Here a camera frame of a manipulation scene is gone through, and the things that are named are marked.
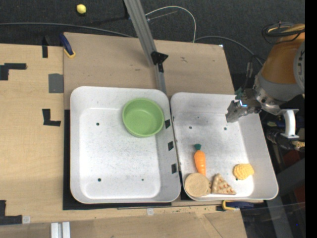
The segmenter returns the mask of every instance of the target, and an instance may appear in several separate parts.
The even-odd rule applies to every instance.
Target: toy carrot
[[[195,165],[196,169],[199,173],[202,175],[206,175],[206,157],[205,153],[201,151],[201,144],[195,144],[195,149],[196,152],[194,154],[194,160],[195,160]]]

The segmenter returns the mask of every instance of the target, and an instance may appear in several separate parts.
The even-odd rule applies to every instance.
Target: white tray
[[[190,197],[196,201],[272,199],[278,193],[275,172],[267,149],[259,115],[227,123],[225,114],[234,95],[177,93],[171,98],[174,134],[183,181],[197,172],[194,145],[206,154],[207,178],[221,173],[236,195],[209,194]],[[250,163],[255,173],[236,180],[233,167]]]
[[[140,97],[157,102],[170,126],[147,138],[131,135],[122,122],[122,109]],[[72,92],[70,106],[70,188],[76,200],[171,202],[179,196],[176,147],[164,93],[82,86]]]

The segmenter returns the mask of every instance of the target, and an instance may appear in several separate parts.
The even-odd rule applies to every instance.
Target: white cable
[[[188,14],[190,14],[190,15],[192,16],[193,21],[194,21],[194,38],[193,38],[193,43],[194,43],[194,42],[195,42],[195,39],[196,39],[196,20],[195,20],[194,16],[192,15],[192,13],[191,13],[189,10],[187,10],[187,9],[185,9],[185,8],[183,8],[183,7],[180,7],[180,6],[171,5],[171,6],[165,6],[165,7],[162,7],[162,8],[153,10],[153,11],[150,11],[150,12],[146,13],[145,16],[148,16],[148,15],[150,15],[150,14],[152,14],[152,13],[154,13],[154,12],[157,12],[157,11],[159,11],[159,10],[168,9],[168,8],[178,8],[178,9],[182,9],[182,10],[186,11]]]

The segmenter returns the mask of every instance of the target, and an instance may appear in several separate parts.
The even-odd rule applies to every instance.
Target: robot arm
[[[280,105],[305,93],[305,25],[297,24],[282,32],[255,78],[252,89],[244,89],[240,98],[228,107],[226,119],[235,122],[241,116],[265,110],[283,115],[286,130],[282,136],[292,139],[295,134],[295,113]]]

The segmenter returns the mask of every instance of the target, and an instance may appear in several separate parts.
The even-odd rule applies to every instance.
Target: pizza slice
[[[221,174],[216,174],[213,178],[211,192],[213,194],[235,195],[234,189],[225,181]]]

